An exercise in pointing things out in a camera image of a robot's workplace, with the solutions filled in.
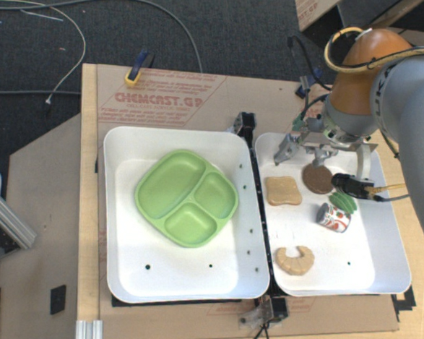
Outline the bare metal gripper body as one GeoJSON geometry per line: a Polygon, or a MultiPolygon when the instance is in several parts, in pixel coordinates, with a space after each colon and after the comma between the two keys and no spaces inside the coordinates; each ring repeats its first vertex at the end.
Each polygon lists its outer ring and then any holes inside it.
{"type": "Polygon", "coordinates": [[[349,134],[328,116],[306,118],[300,131],[300,144],[320,150],[348,152],[355,152],[365,145],[371,153],[378,147],[377,143],[349,134]]]}

